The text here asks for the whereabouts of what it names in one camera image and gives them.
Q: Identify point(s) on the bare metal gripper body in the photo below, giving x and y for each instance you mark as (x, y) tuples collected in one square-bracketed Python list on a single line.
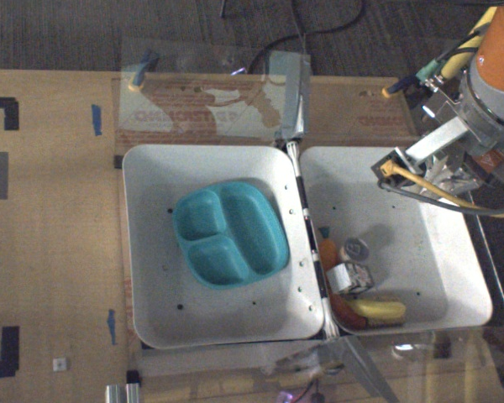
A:
[(466, 179)]

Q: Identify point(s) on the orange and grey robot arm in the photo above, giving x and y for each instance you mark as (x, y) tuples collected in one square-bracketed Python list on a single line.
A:
[(495, 57)]

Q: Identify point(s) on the white plastic tray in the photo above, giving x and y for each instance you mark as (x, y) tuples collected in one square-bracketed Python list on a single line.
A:
[(159, 292), (428, 267)]

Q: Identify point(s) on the small silver can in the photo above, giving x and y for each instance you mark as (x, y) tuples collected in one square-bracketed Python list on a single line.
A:
[(355, 249)]

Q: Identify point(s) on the brown cardboard board, red print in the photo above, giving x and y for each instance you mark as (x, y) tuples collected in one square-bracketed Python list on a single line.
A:
[(340, 111)]

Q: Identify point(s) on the yellow banana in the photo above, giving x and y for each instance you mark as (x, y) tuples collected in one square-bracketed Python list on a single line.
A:
[(378, 308)]

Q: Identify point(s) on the orange carrot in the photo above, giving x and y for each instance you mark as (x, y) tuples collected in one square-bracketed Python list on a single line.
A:
[(327, 252)]

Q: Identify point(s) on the thin black and white rod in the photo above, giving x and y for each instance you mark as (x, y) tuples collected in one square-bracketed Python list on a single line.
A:
[(303, 200)]

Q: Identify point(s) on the red sausage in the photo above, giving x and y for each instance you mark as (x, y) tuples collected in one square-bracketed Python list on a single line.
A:
[(346, 314)]

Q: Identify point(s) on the blue divided plate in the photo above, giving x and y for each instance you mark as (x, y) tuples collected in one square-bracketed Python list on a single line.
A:
[(252, 221)]

